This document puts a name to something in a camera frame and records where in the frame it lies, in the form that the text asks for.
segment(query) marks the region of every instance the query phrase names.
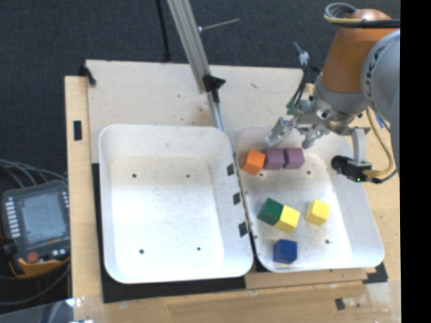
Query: empty white tray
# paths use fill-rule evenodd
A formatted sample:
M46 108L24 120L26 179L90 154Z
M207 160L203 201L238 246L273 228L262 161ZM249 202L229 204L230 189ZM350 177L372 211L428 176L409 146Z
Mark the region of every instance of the empty white tray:
M240 165L250 148L267 149L264 138L270 134L270 128L237 132L235 149ZM277 147L301 147L303 139L294 130ZM257 256L265 268L285 273L371 268L382 262L384 248L364 187L331 168L336 155L352 157L352 150L346 137L330 133L304 150L305 163L300 169L262 170L257 176L240 170ZM286 233L257 219L268 197L301 212L296 229ZM313 199L330 205L329 219L320 227L304 219ZM273 244L280 238L298 243L298 258L292 264L273 261Z
M239 277L253 264L231 143L213 127L116 124L99 138L104 263L121 283Z

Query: red button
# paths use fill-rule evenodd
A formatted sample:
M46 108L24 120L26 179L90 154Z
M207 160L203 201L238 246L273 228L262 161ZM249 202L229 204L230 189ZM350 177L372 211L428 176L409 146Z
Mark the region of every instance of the red button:
M39 259L39 255L37 252L31 252L27 255L28 263L37 263Z

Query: wooden table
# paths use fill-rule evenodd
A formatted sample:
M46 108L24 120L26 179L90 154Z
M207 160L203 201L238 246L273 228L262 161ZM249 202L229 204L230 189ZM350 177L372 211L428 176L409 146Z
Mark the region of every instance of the wooden table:
M245 277L245 290L103 303L91 171L92 162L97 161L94 143L98 131L104 124L116 121L118 115L123 116L124 122L142 124L211 125L212 121L209 113L189 114L184 109L191 102L201 112L207 109L205 95L197 92L188 65L87 61L87 66L97 81L95 87L88 84L86 77L65 78L72 289L73 296L80 302L75 309L76 319L284 322L289 317L301 322L346 322L352 318L398 322L401 312L398 176L384 184L364 184L385 247L384 265L389 277L385 283L363 284L376 272L374 268L291 274L252 270ZM282 98L287 102L302 74L299 69L229 66L211 66L211 71L214 76L226 79L226 85L220 90L221 109L230 137L240 127L270 127L279 116L284 116L285 104L269 106L265 112L262 108L265 109L268 100ZM164 95L174 94L178 98L175 103L178 113L173 116L172 111L165 109L160 111L160 120L146 120L142 107L134 100L141 99L148 90L158 93L160 109L164 105ZM74 129L77 123L82 131L78 138ZM357 119L355 125L365 127L368 121ZM389 134L381 134L390 145ZM367 135L367 151L375 168L387 165L385 153L372 133Z

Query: cube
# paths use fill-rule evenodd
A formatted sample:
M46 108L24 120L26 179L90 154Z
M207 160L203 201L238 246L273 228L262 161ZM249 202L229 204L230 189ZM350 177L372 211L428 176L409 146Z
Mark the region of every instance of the cube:
M265 154L255 149L249 149L246 154L241 170L253 175L257 175L263 169Z
M273 247L273 260L291 264L298 258L298 244L293 240L278 240Z
M284 151L281 148L270 148L265 152L265 170L279 170L285 164Z
M274 226L281 217L283 205L271 198L268 198L263 204L263 209L257 216L257 219Z
M285 169L299 169L305 162L304 152L300 147L287 147L284 149L284 157L286 162Z
M299 211L289 206L283 206L280 219L275 223L274 227L289 233L298 225L300 215Z
M313 200L307 208L305 220L318 226L322 226L329 216L329 205L318 199Z

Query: yellow cube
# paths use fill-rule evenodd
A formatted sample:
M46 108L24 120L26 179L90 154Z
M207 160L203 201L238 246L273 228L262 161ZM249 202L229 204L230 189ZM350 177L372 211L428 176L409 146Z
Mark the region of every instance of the yellow cube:
M329 205L318 199L315 199L308 205L305 220L307 220L309 223L322 226L322 224L328 220L328 216Z
M275 223L274 227L285 232L291 232L298 225L300 215L299 211L289 206L283 206L280 219Z

